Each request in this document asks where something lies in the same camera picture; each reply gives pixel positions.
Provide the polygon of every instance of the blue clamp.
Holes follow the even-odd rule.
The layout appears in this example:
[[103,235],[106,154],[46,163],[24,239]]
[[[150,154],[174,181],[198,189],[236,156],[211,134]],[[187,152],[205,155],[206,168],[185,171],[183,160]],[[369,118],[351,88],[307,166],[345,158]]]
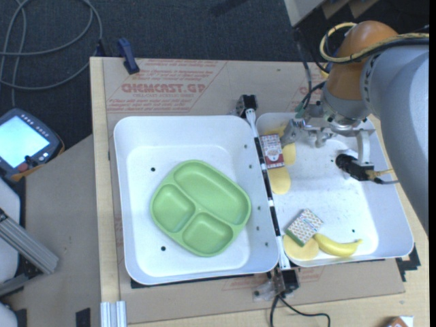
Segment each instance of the blue clamp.
[[117,45],[121,56],[125,58],[125,69],[127,69],[129,74],[139,73],[140,69],[138,64],[135,62],[135,57],[131,51],[130,42],[128,42],[125,37],[122,37],[120,40],[118,40]]

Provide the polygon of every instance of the green divided plate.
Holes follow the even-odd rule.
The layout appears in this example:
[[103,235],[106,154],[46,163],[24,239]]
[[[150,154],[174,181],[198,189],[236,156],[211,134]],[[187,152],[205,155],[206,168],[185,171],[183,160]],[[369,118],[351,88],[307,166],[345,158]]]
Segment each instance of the green divided plate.
[[150,203],[151,217],[169,237],[204,257],[223,252],[251,213],[245,191],[200,160],[177,165],[161,182]]

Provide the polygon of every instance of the black carpet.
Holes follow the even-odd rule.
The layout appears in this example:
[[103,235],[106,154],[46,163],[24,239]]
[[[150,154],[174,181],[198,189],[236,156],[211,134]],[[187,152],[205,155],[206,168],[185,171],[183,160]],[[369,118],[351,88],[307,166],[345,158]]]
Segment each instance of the black carpet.
[[[0,0],[3,54],[20,50],[21,12],[8,32],[20,3],[27,22],[21,52],[56,48],[86,31],[67,48],[21,56],[17,68],[17,57],[0,54],[0,115],[12,108],[14,96],[15,106],[43,120],[67,149],[92,132],[89,69],[84,66],[99,39],[95,12],[104,50],[112,57],[119,56],[116,42],[125,37],[137,57],[312,61],[311,50],[316,52],[325,32],[340,22],[379,20],[399,33],[429,24],[429,0],[381,0],[358,20],[348,7],[330,20],[316,9],[297,26],[305,37],[299,52],[283,0]],[[11,84],[17,87],[14,94]]]

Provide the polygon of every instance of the yellow banana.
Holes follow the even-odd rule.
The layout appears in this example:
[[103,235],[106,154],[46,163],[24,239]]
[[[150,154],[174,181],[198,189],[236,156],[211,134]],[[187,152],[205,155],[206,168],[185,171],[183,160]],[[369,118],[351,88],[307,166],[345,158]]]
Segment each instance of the yellow banana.
[[357,240],[352,243],[337,243],[331,238],[325,235],[316,233],[313,235],[320,249],[327,254],[335,255],[337,257],[349,257],[354,252],[356,252],[357,247],[363,242],[362,240]]

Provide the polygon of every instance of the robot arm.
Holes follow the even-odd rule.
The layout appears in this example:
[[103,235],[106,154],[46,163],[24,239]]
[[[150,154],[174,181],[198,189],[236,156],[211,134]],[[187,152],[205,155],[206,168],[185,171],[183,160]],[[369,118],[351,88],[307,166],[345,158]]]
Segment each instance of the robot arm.
[[324,39],[320,44],[332,67],[319,105],[288,126],[318,127],[321,146],[329,135],[356,135],[361,121],[376,116],[396,176],[429,235],[429,35],[398,35],[375,21],[344,23],[327,35],[343,27],[349,30],[336,56],[325,54]]

